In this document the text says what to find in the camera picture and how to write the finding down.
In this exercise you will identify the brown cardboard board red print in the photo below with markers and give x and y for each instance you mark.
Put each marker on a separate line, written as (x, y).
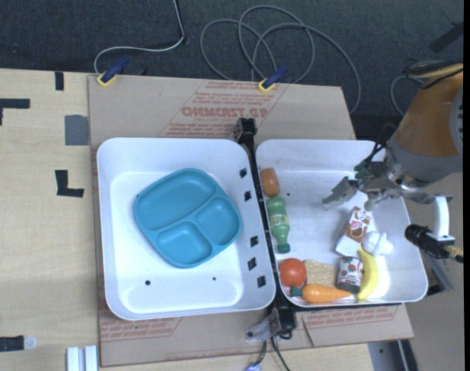
(173, 103)

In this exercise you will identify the black cylinder on white bracket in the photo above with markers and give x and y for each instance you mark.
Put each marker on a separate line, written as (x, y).
(441, 216)

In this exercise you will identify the blue divided plate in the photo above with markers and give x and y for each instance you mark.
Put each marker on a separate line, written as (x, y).
(184, 218)

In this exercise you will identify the yellow banana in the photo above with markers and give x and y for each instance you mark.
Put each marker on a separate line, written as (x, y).
(370, 274)

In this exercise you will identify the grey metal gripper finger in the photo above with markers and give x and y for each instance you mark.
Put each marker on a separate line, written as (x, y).
(377, 202)
(341, 193)

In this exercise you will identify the small printed can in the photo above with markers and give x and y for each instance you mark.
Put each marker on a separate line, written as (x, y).
(349, 274)

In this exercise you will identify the white carton with brown print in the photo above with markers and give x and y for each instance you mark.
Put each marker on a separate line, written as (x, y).
(355, 228)

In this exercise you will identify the green toy bottle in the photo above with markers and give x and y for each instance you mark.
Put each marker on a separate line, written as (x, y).
(277, 220)

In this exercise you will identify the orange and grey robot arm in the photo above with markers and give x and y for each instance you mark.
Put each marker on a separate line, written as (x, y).
(428, 130)

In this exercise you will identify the orange toy doughnut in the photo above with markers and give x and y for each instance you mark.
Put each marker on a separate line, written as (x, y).
(270, 182)

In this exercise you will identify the red toy tomato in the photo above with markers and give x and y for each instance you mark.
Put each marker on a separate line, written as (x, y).
(292, 272)

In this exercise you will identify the orange toy carrot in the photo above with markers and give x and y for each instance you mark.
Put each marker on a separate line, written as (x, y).
(324, 293)

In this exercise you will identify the white plastic tray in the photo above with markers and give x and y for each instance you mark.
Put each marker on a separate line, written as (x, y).
(316, 168)
(181, 288)

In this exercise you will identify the thin black rod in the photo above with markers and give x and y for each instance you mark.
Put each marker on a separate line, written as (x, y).
(258, 191)

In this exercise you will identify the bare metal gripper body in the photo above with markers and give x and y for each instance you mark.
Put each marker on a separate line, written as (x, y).
(380, 182)

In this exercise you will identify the tan toy bread slice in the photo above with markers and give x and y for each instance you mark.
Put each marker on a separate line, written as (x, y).
(320, 273)

